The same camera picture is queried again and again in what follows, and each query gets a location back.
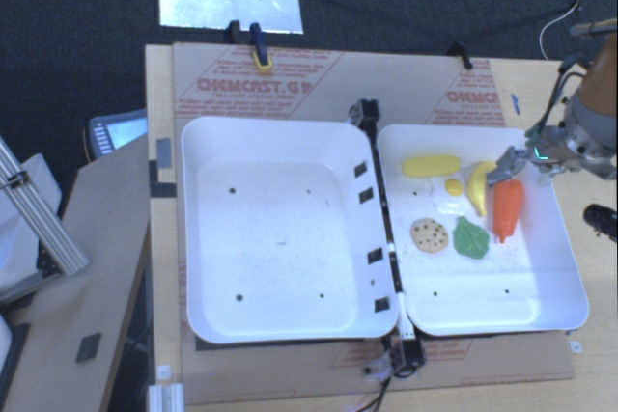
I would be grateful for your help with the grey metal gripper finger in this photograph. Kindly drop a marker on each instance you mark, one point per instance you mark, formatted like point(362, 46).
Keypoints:
point(499, 170)
point(520, 158)

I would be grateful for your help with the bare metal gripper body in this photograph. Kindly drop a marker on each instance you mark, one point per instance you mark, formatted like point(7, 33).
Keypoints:
point(574, 153)

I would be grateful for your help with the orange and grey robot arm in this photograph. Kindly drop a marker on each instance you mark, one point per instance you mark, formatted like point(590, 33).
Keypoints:
point(598, 82)

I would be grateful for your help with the yellow banana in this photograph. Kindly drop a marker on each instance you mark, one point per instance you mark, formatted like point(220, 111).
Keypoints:
point(475, 190)

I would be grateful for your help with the orange carrot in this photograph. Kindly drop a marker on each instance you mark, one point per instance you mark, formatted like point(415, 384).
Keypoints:
point(507, 207)

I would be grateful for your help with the white fried egg yellow yolk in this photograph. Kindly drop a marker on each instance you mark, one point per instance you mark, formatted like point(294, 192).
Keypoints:
point(449, 202)

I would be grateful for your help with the yellow corn cob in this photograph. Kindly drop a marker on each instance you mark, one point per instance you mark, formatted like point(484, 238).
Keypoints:
point(430, 166)

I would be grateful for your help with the green leaf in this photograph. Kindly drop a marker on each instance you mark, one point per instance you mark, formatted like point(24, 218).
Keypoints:
point(470, 240)

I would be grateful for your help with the tan chocolate chip biscuit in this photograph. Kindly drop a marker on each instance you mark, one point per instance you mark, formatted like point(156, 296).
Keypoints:
point(429, 235)

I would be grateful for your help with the thin black and white rod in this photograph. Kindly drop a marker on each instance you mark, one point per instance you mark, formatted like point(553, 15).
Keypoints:
point(386, 217)

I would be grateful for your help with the white plastic tray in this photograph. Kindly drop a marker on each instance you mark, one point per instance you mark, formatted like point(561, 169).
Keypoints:
point(483, 294)
point(275, 231)

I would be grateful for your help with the brown cardboard board red print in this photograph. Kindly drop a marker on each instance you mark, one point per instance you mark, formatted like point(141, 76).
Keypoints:
point(309, 77)

